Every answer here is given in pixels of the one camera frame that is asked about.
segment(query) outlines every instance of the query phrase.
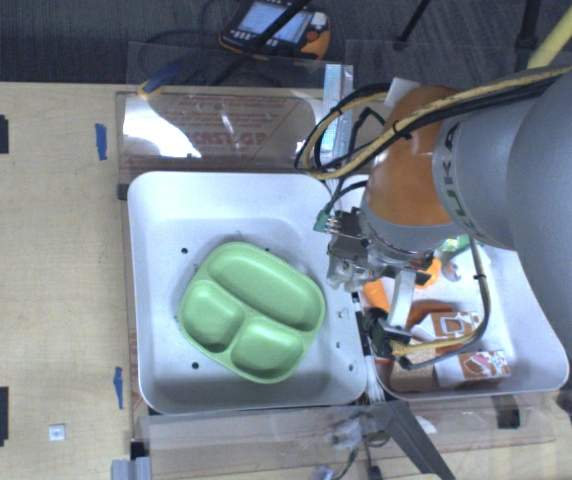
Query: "wooden surface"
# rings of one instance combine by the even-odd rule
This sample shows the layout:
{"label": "wooden surface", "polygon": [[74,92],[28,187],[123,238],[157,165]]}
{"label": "wooden surface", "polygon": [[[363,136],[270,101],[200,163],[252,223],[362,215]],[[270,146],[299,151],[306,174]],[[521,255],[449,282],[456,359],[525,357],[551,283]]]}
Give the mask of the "wooden surface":
{"label": "wooden surface", "polygon": [[[115,94],[122,86],[0,83],[10,154],[0,155],[0,386],[10,391],[0,479],[110,478],[132,433]],[[99,159],[95,124],[107,127]],[[113,386],[122,368],[124,409]],[[48,427],[64,423],[64,441]],[[444,455],[458,478],[572,478],[561,410],[543,444]],[[419,476],[405,457],[384,478]],[[211,477],[307,480],[311,468]],[[344,477],[366,479],[358,462]]]}

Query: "food package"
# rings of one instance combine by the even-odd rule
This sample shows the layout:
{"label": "food package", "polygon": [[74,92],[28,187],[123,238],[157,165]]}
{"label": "food package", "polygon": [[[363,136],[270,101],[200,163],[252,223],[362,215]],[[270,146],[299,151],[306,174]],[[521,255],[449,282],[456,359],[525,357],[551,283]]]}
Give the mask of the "food package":
{"label": "food package", "polygon": [[[450,340],[471,334],[479,325],[479,315],[468,311],[433,312],[410,329],[411,336],[419,341]],[[437,355],[443,355],[459,348],[437,348]]]}
{"label": "food package", "polygon": [[440,387],[461,388],[480,381],[499,382],[510,376],[510,367],[503,350],[482,350],[438,362],[435,374]]}
{"label": "food package", "polygon": [[[421,350],[413,352],[408,356],[413,363],[429,361],[434,357],[434,350]],[[397,361],[393,362],[388,384],[397,393],[426,393],[438,388],[434,366],[431,365],[416,370],[404,370]]]}

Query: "yellow cable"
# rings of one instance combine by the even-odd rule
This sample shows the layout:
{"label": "yellow cable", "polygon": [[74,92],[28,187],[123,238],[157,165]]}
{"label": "yellow cable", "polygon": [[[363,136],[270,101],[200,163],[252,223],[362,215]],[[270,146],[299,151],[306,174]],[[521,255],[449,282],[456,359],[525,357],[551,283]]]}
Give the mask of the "yellow cable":
{"label": "yellow cable", "polygon": [[[337,170],[332,172],[309,172],[308,174],[320,181],[341,178],[342,176],[346,176],[347,174],[350,174],[352,171],[354,171],[357,168],[357,166],[361,165],[371,154],[376,152],[383,144],[389,141],[393,137],[393,135],[395,135],[397,132],[403,131],[404,128],[406,128],[413,122],[417,121],[419,118],[425,116],[426,114],[429,114],[436,110],[441,110],[445,107],[449,107],[456,103],[461,103],[463,101],[472,100],[475,98],[479,98],[481,96],[487,96],[495,92],[500,92],[515,87],[521,87],[524,85],[528,85],[530,83],[540,82],[548,78],[563,75],[564,73],[567,73],[571,69],[572,66],[566,66],[562,68],[552,69],[549,71],[543,71],[521,76],[519,78],[503,80],[500,82],[495,82],[493,84],[475,87],[467,91],[458,92],[456,94],[453,94],[452,96],[447,96],[446,98],[433,101],[428,105],[425,105],[417,109],[415,112],[412,112],[404,119],[399,120],[396,124],[397,131],[391,128],[388,131],[384,132],[378,138],[373,140],[367,147],[365,147],[359,154],[357,154],[353,160],[341,166]],[[336,110],[332,114],[329,114],[326,118],[324,118],[320,122],[318,127],[315,129],[315,132],[310,136],[309,140],[306,143],[306,146],[304,147],[304,151],[302,153],[302,162],[304,167],[307,169],[310,168],[310,158],[309,158],[310,153],[313,147],[315,146],[315,143],[322,136],[323,132],[326,130],[330,122],[339,117],[342,114],[342,112],[354,108],[356,106],[363,105],[366,102],[373,101],[374,99],[376,99],[376,97],[381,98],[381,93],[374,96],[353,100],[345,107],[340,109],[341,111]]]}
{"label": "yellow cable", "polygon": [[572,5],[528,61],[528,68],[548,66],[572,37]]}
{"label": "yellow cable", "polygon": [[475,264],[475,271],[477,273],[477,281],[479,283],[480,294],[485,306],[484,320],[478,327],[475,328],[473,332],[462,336],[461,338],[436,340],[428,343],[415,343],[412,345],[402,343],[401,341],[391,340],[390,345],[394,356],[402,357],[410,354],[411,352],[418,352],[420,350],[432,350],[443,347],[452,347],[453,345],[466,345],[485,331],[486,324],[488,323],[487,320],[490,315],[490,294],[488,291],[488,283],[486,282],[486,275],[484,274],[484,267],[482,266],[482,262],[479,257],[477,242],[473,238],[471,238],[471,253],[473,254],[473,263]]}

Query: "yellow tube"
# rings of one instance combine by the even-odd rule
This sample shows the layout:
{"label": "yellow tube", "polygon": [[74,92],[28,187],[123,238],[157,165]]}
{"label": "yellow tube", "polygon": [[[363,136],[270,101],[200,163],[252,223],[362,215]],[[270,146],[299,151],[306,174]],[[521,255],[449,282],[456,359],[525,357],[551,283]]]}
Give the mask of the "yellow tube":
{"label": "yellow tube", "polygon": [[572,5],[528,61],[528,68],[548,66],[572,37]]}

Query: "green divided plate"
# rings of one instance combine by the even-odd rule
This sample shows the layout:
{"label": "green divided plate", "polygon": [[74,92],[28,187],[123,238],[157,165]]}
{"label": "green divided plate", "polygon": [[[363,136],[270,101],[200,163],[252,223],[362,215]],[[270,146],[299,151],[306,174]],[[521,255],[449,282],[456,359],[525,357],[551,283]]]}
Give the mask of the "green divided plate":
{"label": "green divided plate", "polygon": [[188,341],[233,372],[270,384],[290,376],[326,311],[308,276],[245,242],[215,249],[182,298],[177,320]]}

